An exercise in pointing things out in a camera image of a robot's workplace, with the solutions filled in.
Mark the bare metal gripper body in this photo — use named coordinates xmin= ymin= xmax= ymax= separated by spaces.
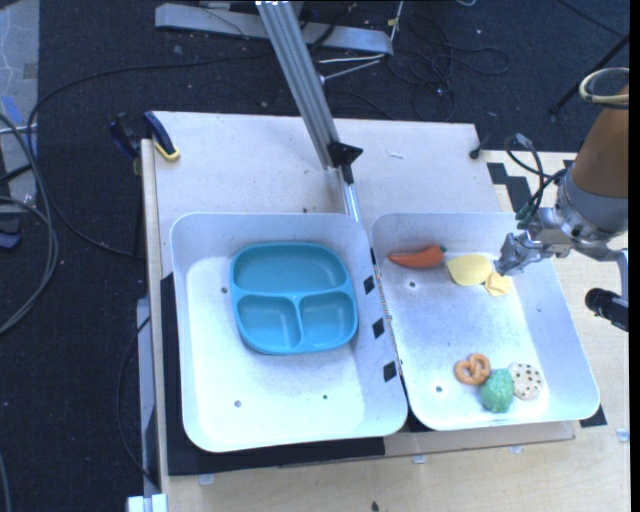
xmin=519 ymin=206 xmax=627 ymax=262

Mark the pale wood board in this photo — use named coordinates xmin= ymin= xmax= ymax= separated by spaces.
xmin=148 ymin=110 xmax=576 ymax=479

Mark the black cylinder on white bracket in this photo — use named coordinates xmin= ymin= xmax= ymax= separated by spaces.
xmin=583 ymin=248 xmax=630 ymax=333

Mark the blue divided plate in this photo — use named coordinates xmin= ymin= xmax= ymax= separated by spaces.
xmin=229 ymin=241 xmax=360 ymax=357

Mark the green broccoli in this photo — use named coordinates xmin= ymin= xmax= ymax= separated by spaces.
xmin=480 ymin=367 xmax=517 ymax=415

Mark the thin black and white rod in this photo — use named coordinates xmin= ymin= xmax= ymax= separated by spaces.
xmin=341 ymin=168 xmax=404 ymax=384

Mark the chocolate chip biscuit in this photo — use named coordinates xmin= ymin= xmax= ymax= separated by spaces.
xmin=506 ymin=361 xmax=545 ymax=402

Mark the yellow round chip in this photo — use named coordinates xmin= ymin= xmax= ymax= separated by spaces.
xmin=445 ymin=253 xmax=494 ymax=288

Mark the white plastic tray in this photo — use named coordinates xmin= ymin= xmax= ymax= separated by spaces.
xmin=370 ymin=211 xmax=602 ymax=433
xmin=169 ymin=210 xmax=409 ymax=454

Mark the brown pretzel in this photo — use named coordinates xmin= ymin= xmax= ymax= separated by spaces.
xmin=453 ymin=352 xmax=493 ymax=387

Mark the orange carrot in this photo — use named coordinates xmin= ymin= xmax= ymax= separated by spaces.
xmin=387 ymin=244 xmax=448 ymax=270

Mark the small yellow wavy piece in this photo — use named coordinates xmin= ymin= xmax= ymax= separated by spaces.
xmin=484 ymin=271 xmax=513 ymax=298

